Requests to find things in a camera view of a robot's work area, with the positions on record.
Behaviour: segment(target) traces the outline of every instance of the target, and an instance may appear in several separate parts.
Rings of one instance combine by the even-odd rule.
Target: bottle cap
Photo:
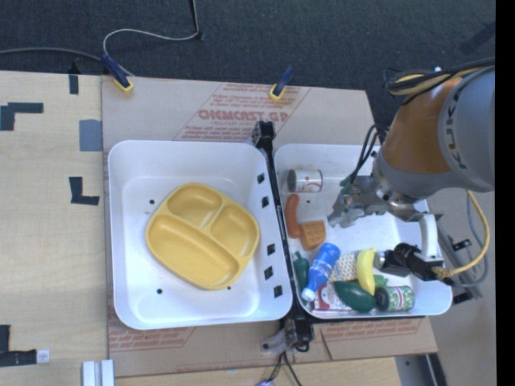
[[[316,295],[316,293],[313,290],[305,287],[300,296],[306,302],[313,302],[315,300],[315,295]]]

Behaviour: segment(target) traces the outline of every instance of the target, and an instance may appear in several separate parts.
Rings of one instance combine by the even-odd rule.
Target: bottle label
[[[326,261],[321,261],[319,259],[313,260],[311,268],[318,272],[321,272],[327,279],[329,278],[329,275],[332,271],[332,266],[329,263],[327,263]]]

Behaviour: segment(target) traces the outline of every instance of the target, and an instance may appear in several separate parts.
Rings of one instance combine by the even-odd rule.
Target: white tray
[[[289,144],[280,147],[275,154],[275,170],[277,172],[279,190],[281,192],[282,207],[290,195],[287,189],[287,173],[290,169],[320,170],[323,176],[323,186],[320,192],[298,193],[300,197],[297,216],[299,222],[310,220],[324,220],[327,232],[326,241],[336,244],[342,254],[354,253],[367,248],[378,251],[393,249],[397,244],[404,242],[422,247],[422,238],[418,223],[406,223],[386,213],[382,216],[368,216],[356,220],[349,228],[339,225],[332,228],[327,216],[332,213],[332,205],[340,191],[340,180],[349,175],[356,167],[361,146],[342,145],[308,145]],[[360,175],[369,175],[372,168],[372,158],[360,170]],[[419,211],[427,211],[426,202],[417,205]],[[299,251],[303,257],[311,260],[315,251],[305,251],[300,239],[288,237],[291,259],[293,253]],[[409,285],[415,294],[414,307],[399,312],[379,312],[375,309],[369,313],[359,313],[355,310],[318,311],[305,306],[306,311],[320,319],[346,319],[346,318],[384,318],[384,317],[415,317],[442,314],[452,303],[452,290],[440,281],[422,281],[409,275],[397,277],[391,274],[380,273],[388,279],[388,285]]]
[[[292,292],[264,156],[245,143],[125,141],[109,153],[114,307],[139,330],[277,320]],[[228,288],[199,289],[150,254],[145,230],[175,188],[207,184],[245,207],[261,240]]]

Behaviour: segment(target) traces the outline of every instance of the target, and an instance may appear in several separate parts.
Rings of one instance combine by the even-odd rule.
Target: green can
[[[383,312],[409,310],[415,303],[415,293],[409,286],[378,287],[375,296],[377,308]]]

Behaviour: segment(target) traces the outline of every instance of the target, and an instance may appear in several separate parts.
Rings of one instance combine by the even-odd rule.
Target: cardboard
[[[198,372],[273,366],[262,339],[274,335],[278,322],[135,331],[117,318],[110,279],[109,150],[123,140],[195,140],[243,142],[256,121],[273,121],[275,149],[289,143],[355,144],[373,123],[365,92],[327,88],[286,88],[278,103],[270,86],[188,80],[131,78],[134,90],[121,92],[109,77],[102,80],[105,162],[105,229],[108,261],[109,358],[116,376]],[[294,363],[328,362],[435,352],[427,318],[314,325],[308,352],[294,351]]]

